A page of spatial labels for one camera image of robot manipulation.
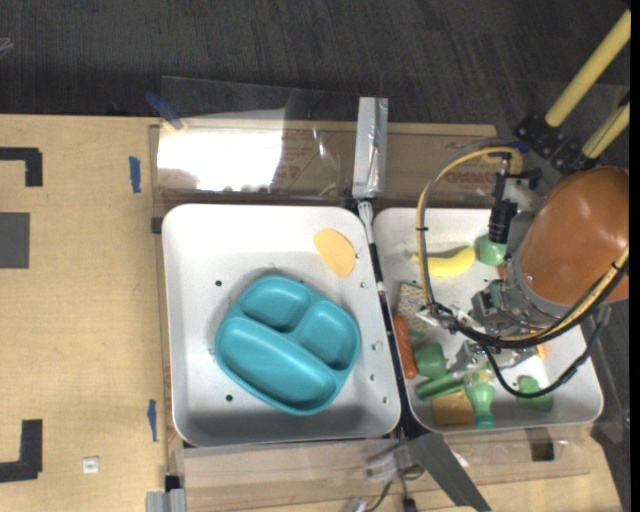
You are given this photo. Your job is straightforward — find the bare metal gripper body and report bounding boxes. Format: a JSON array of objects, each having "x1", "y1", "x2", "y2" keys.
[{"x1": 469, "y1": 279, "x2": 544, "y2": 359}]

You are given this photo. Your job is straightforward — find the green lumpy toy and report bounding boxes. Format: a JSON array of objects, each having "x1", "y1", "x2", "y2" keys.
[{"x1": 515, "y1": 375, "x2": 555, "y2": 414}]

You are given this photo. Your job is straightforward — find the green cylinder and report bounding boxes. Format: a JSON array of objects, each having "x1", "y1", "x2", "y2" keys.
[{"x1": 414, "y1": 372, "x2": 467, "y2": 402}]

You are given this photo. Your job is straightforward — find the green and yellow bottle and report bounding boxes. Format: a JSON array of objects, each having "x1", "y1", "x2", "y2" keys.
[{"x1": 463, "y1": 367, "x2": 498, "y2": 431}]

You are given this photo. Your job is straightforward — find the yellow bread slice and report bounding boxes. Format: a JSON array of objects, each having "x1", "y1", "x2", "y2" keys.
[{"x1": 430, "y1": 389, "x2": 476, "y2": 428}]

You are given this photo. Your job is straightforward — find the orange sausage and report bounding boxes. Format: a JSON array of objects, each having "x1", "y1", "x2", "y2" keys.
[{"x1": 392, "y1": 314, "x2": 419, "y2": 381}]

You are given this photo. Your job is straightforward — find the green rounded toy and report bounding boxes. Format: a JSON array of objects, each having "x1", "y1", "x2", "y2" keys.
[{"x1": 474, "y1": 233, "x2": 509, "y2": 267}]

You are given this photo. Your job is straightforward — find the white plastic tray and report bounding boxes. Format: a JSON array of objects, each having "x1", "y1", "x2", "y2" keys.
[
  {"x1": 372, "y1": 207, "x2": 605, "y2": 434},
  {"x1": 160, "y1": 203, "x2": 403, "y2": 448}
]

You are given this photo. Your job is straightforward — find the yellow banana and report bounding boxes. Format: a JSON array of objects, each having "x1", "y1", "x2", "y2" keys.
[{"x1": 409, "y1": 244, "x2": 477, "y2": 278}]

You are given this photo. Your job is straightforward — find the patterned packet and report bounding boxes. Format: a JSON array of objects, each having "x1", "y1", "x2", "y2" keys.
[{"x1": 397, "y1": 282, "x2": 437, "y2": 322}]

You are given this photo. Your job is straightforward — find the yellow biscuit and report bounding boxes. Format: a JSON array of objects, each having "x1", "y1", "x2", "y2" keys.
[{"x1": 313, "y1": 228, "x2": 358, "y2": 279}]

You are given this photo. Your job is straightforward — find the blue divided plate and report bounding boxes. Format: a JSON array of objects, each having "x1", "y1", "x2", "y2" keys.
[{"x1": 214, "y1": 274, "x2": 362, "y2": 417}]

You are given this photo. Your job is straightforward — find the black cylinder on white bracket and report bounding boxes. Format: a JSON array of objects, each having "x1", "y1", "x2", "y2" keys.
[{"x1": 487, "y1": 169, "x2": 540, "y2": 246}]

